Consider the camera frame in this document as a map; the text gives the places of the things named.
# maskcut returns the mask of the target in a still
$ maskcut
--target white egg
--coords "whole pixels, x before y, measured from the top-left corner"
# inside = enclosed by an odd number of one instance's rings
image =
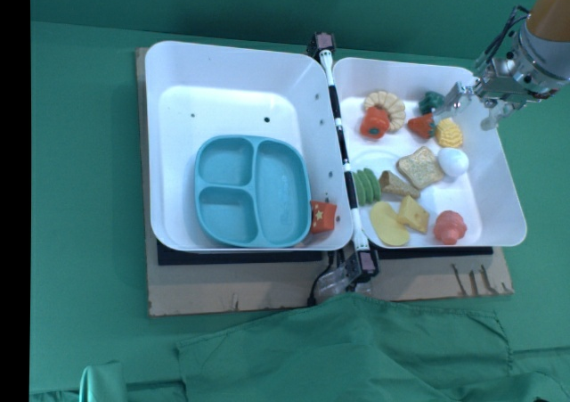
[[[460,149],[444,147],[437,154],[437,160],[443,172],[451,177],[459,177],[469,168],[469,158]]]

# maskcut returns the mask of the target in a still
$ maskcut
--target blue plate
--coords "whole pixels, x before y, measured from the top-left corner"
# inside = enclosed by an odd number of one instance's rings
[[[253,135],[221,135],[196,154],[200,226],[213,239],[246,248],[285,248],[311,225],[305,161],[291,145]]]

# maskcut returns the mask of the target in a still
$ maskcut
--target white plastic tray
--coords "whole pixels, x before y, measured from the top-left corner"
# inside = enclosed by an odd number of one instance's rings
[[[371,168],[376,176],[383,170],[396,169],[399,158],[426,145],[437,154],[440,146],[434,138],[426,141],[414,135],[406,125],[398,131],[386,133],[374,141],[360,135],[363,117],[362,103],[374,91],[385,90],[396,94],[406,105],[406,122],[418,117],[418,103],[426,91],[447,94],[456,81],[468,83],[473,79],[468,70],[404,62],[383,62],[358,58],[338,61],[333,69],[338,99],[345,130],[346,146],[353,171]],[[515,246],[525,239],[526,223],[517,192],[509,171],[497,131],[483,131],[482,119],[488,111],[479,102],[472,102],[453,120],[460,126],[464,144],[461,149],[469,157],[469,169],[455,179],[446,177],[421,191],[419,204],[430,214],[426,234],[410,230],[410,247],[439,247],[433,236],[433,225],[438,213],[453,209],[459,212],[468,230],[458,246]],[[386,195],[397,212],[399,199]],[[368,238],[384,245],[370,221],[371,206],[360,207],[362,226]]]
[[[336,250],[353,224],[322,67],[307,55],[166,41],[145,57],[151,225],[166,246],[244,251],[213,241],[194,207],[196,153],[217,135],[271,137],[303,156],[311,196],[337,204],[335,229],[295,250]]]

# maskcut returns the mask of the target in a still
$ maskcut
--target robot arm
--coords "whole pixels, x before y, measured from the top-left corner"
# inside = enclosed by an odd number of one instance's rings
[[[506,37],[512,44],[500,58],[496,54]],[[474,73],[472,84],[457,83],[445,96],[434,110],[435,121],[456,115],[476,98],[489,109],[481,123],[488,130],[527,103],[554,95],[570,82],[570,0],[537,0],[531,11],[515,7],[476,60]]]

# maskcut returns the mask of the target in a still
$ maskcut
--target green table surface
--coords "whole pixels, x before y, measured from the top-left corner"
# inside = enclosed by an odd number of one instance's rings
[[[112,359],[129,383],[178,381],[177,340],[273,313],[147,315],[134,50],[166,39],[305,52],[304,45],[32,22],[30,393],[76,389],[86,366]],[[471,65],[347,50],[342,41],[336,60]],[[496,311],[520,353],[570,347],[569,115],[567,88],[499,128],[528,227],[523,243],[505,249],[516,293],[423,302]]]

